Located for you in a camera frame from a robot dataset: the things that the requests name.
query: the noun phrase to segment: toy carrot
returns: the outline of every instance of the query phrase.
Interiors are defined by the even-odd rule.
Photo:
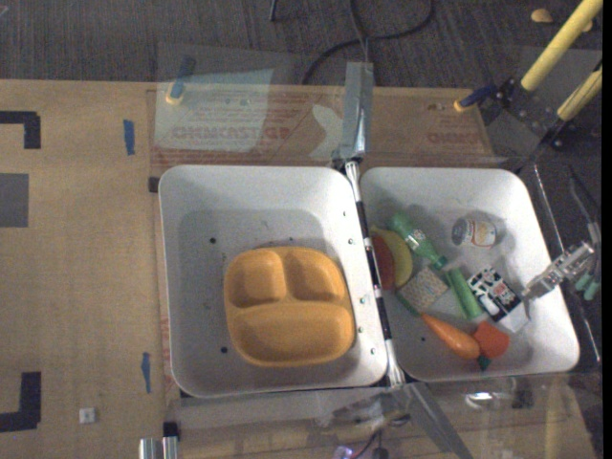
[[[437,317],[423,313],[421,318],[438,338],[459,357],[477,359],[480,356],[480,345],[474,337]]]
[[[487,359],[501,357],[510,345],[510,337],[486,320],[478,325],[472,336],[478,341],[481,354]]]

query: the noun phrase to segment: sponge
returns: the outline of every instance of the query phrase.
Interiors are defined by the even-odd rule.
[[[420,314],[447,290],[447,284],[432,269],[425,267],[396,294],[408,310]]]

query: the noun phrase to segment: gray carpet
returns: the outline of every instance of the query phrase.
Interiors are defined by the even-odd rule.
[[[382,86],[467,86],[514,72],[520,46],[542,47],[558,26],[537,25],[547,8],[561,23],[580,0],[434,0],[420,33],[375,43]],[[0,77],[157,79],[158,45],[205,45],[316,55],[355,37],[348,0],[0,0]],[[389,33],[417,18],[423,0],[358,0],[366,29]],[[601,49],[601,23],[577,41]],[[359,47],[341,54],[361,57]],[[328,77],[321,72],[314,82]]]

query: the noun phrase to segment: green bottle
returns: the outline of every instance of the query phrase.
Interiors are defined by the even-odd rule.
[[[447,282],[455,293],[466,319],[475,319],[482,315],[483,309],[480,307],[476,296],[471,291],[468,282],[459,269],[450,269],[447,273]]]
[[[431,260],[433,268],[442,269],[447,265],[447,258],[440,255],[434,248],[426,235],[418,228],[415,228],[408,216],[399,211],[387,223],[387,227],[398,233],[406,244],[417,255]]]

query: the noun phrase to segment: wooden board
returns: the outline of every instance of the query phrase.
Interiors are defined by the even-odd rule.
[[[0,125],[0,171],[30,179],[29,226],[0,229],[0,383],[42,373],[42,420],[0,433],[3,457],[136,457],[141,437],[162,434],[149,87],[0,81],[3,110],[42,120],[40,150],[23,148],[22,128]],[[135,124],[133,156],[124,119]],[[18,382],[2,389],[13,395]],[[3,397],[11,408],[0,412],[16,411],[15,399]],[[82,407],[95,407],[98,422],[80,425]]]

